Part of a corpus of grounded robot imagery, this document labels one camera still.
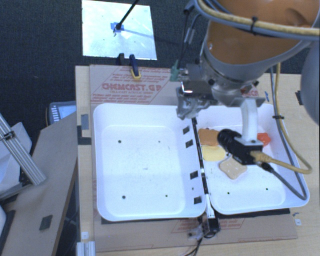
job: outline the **gray device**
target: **gray device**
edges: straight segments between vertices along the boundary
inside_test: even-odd
[[[60,121],[77,110],[76,101],[52,102],[49,105],[48,123],[49,125]]]

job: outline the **white tray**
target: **white tray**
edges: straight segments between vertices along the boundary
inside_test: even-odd
[[[289,163],[288,156],[272,118],[274,109],[271,104],[258,108],[258,133],[268,133],[271,142],[263,152],[271,157]],[[202,110],[197,117],[197,129],[210,128],[220,131],[231,129],[242,133],[242,115],[238,107],[211,106]],[[309,201],[309,191],[303,175],[300,174],[307,193],[307,200],[301,200],[284,186],[273,174],[256,165],[233,180],[219,169],[220,161],[203,161],[210,201],[214,209],[225,215],[301,207]],[[271,164],[300,193],[300,185],[293,171]]]
[[[175,106],[105,103],[94,110],[93,126],[103,218],[193,218],[204,212],[192,122],[177,118]],[[191,178],[193,172],[197,177]]]

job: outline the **table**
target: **table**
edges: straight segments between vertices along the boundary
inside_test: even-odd
[[[90,69],[88,66],[76,67],[76,101],[77,125],[81,126],[81,118],[90,111]],[[270,76],[263,75],[257,86],[260,96],[269,95]],[[295,219],[301,221],[297,226],[298,239],[263,241],[251,243],[203,245],[198,256],[225,255],[318,255],[320,251],[320,198],[319,198],[319,126],[308,116],[303,106],[299,105],[295,92],[300,88],[300,75],[282,74],[280,76],[279,99],[281,114],[285,116],[285,124],[289,136],[298,151],[313,167],[313,173],[305,175],[310,191],[309,203],[300,208],[292,208]],[[82,130],[82,137],[91,137],[90,129]],[[81,241],[94,241],[93,224],[93,185],[91,167],[91,147],[84,144],[78,147],[78,176],[80,202]],[[97,256],[183,256],[191,247],[171,247],[143,250],[98,252]]]

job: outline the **red food item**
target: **red food item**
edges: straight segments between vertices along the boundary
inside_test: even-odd
[[[268,145],[269,142],[271,141],[271,138],[269,137],[268,133],[266,133],[266,132],[258,133],[257,139],[263,143],[264,147],[266,145]]]

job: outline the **wire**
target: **wire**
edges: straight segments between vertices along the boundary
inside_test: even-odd
[[[221,3],[218,2],[218,0],[210,0],[213,2],[221,11],[225,12],[226,14],[231,14],[230,11],[228,11]]]
[[[215,11],[218,11],[218,9],[212,4],[211,0],[203,0],[207,6],[211,7]]]
[[[184,256],[191,256],[191,255],[192,256],[196,256],[197,253],[198,253],[198,250],[199,250],[201,242],[202,242],[202,238],[200,238],[198,240],[198,243],[197,243],[196,247],[192,251],[190,251],[188,254],[185,254]]]
[[[79,209],[77,209],[75,211],[75,213],[69,218],[69,220],[66,222],[66,224],[63,225],[63,228],[66,228],[67,226],[69,226],[69,224],[71,223],[71,221],[73,221],[73,219],[78,215],[79,213]]]
[[[177,68],[177,69],[180,68],[180,66],[181,66],[181,61],[182,61],[182,59],[184,58],[184,55],[185,55],[185,53],[186,53],[186,51],[187,51],[187,49],[188,49],[188,46],[189,46],[189,44],[190,44],[190,40],[189,40],[187,37],[189,37],[189,33],[193,33],[192,30],[194,29],[195,24],[196,24],[196,22],[197,22],[197,20],[198,20],[199,17],[201,17],[201,14],[197,14],[197,15],[193,18],[193,20],[192,20],[192,22],[191,22],[191,25],[190,25],[187,33],[186,33],[186,27],[187,27],[188,18],[186,17],[186,19],[185,19],[184,28],[183,28],[183,40],[182,40],[182,44],[181,44],[181,52],[180,52],[180,57],[179,57],[179,59],[178,59],[177,65],[176,65],[176,68]]]
[[[205,17],[215,22],[232,26],[247,31],[251,30],[252,19],[244,18],[228,13],[223,13],[208,7],[204,0],[195,0],[194,5]],[[294,27],[279,25],[258,20],[254,23],[254,32],[268,36],[289,38],[296,40],[319,41],[320,30],[318,28]]]
[[[67,256],[75,246],[75,243],[77,242],[77,234],[75,234],[71,240],[71,243],[69,244],[68,248],[65,250],[63,256]]]
[[[277,66],[276,66],[276,77],[275,77],[275,83],[274,83],[274,91],[273,91],[273,94],[274,94],[274,107],[275,107],[275,113],[277,116],[281,116],[280,114],[280,111],[279,111],[279,102],[278,102],[278,87],[279,87],[279,77],[280,77],[280,71],[281,71],[281,64],[278,63]],[[286,140],[286,143],[288,143],[288,145],[290,146],[290,148],[292,149],[292,151],[295,153],[295,155],[297,156],[298,159],[301,160],[301,162],[307,167],[307,169],[302,169],[302,168],[299,168],[299,167],[296,167],[294,165],[292,165],[292,162],[291,164],[288,164],[286,162],[282,162],[280,160],[277,160],[277,159],[273,159],[272,157],[268,156],[267,154],[261,152],[261,151],[251,151],[250,152],[250,155],[252,157],[254,157],[254,161],[255,162],[265,162],[265,163],[274,163],[276,165],[279,165],[279,166],[283,166],[287,169],[290,169],[292,171],[295,171],[297,173],[302,173],[302,174],[310,174],[312,172],[312,167],[311,165],[298,153],[298,151],[294,148],[294,146],[292,145],[290,139],[289,139],[289,136],[287,134],[287,131],[285,129],[285,126],[284,126],[284,122],[283,120],[282,121],[279,121],[278,122],[279,124],[279,127],[280,127],[280,130],[281,130],[281,133],[283,134],[285,140]]]
[[[271,92],[272,92],[272,100],[273,102],[276,102],[276,95],[275,95],[275,81],[274,81],[274,74],[273,74],[273,68],[271,67],[270,68],[270,80],[271,80]],[[274,109],[274,115],[275,116],[279,116],[279,113],[278,113],[278,110],[276,108],[276,105],[273,104],[273,109]],[[276,122],[276,127],[278,129],[278,132],[279,132],[279,135],[280,135],[280,138],[281,138],[281,141],[282,141],[282,144],[284,146],[284,149],[285,149],[285,152],[289,158],[289,161],[291,163],[291,165],[295,165],[294,163],[294,160],[293,160],[293,157],[291,156],[291,152],[289,151],[289,148],[288,148],[288,145],[286,143],[286,138],[284,137],[284,134],[281,130],[281,127],[280,127],[280,120],[279,119],[275,119],[275,122]],[[302,193],[303,193],[303,196],[301,196],[299,193],[296,194],[297,197],[299,197],[300,199],[302,200],[306,200],[307,199],[307,192],[306,192],[306,189],[302,183],[302,180],[301,180],[301,176],[298,174],[298,172],[294,172],[295,176],[296,176],[296,179],[298,180],[299,182],[299,185],[300,185],[300,188],[302,190]]]
[[[276,176],[298,198],[300,198],[301,200],[306,200],[307,199],[306,190],[305,190],[304,186],[300,182],[299,182],[299,184],[300,184],[300,188],[302,190],[303,195],[301,195],[288,181],[286,181],[279,173],[277,173],[275,171],[275,169],[273,169],[271,167],[270,164],[268,164],[266,162],[262,162],[262,163],[258,163],[257,165],[260,166],[265,171],[268,171],[268,172],[272,173],[274,176]]]
[[[48,124],[48,108],[47,107],[45,108],[45,125],[46,125],[46,127],[49,126],[49,124]]]
[[[182,58],[184,56],[184,51],[185,51],[185,36],[186,36],[186,31],[187,31],[187,23],[188,23],[188,18],[189,18],[189,12],[185,12],[185,17],[184,17],[184,25],[183,25],[183,30],[182,30],[182,39],[181,39],[181,51],[180,51],[180,57],[177,61],[176,68],[179,69],[181,65]]]
[[[279,101],[278,101],[278,87],[279,87],[279,77],[280,77],[280,71],[281,71],[281,64],[278,63],[276,66],[276,76],[275,76],[275,84],[274,84],[274,105],[275,105],[275,109],[277,114],[276,115],[280,115],[280,110],[279,110]],[[288,145],[290,146],[290,148],[292,149],[292,151],[295,153],[295,155],[298,157],[298,159],[301,160],[301,162],[307,167],[307,170],[305,169],[301,169],[299,168],[299,171],[296,170],[296,172],[298,173],[303,173],[303,174],[310,174],[312,172],[312,167],[311,165],[298,153],[298,151],[294,148],[294,146],[292,145],[292,142],[289,139],[289,136],[287,134],[287,131],[284,127],[284,122],[279,121],[279,126],[280,129],[282,131],[282,134],[284,136],[284,138],[286,139],[286,142],[288,143]]]

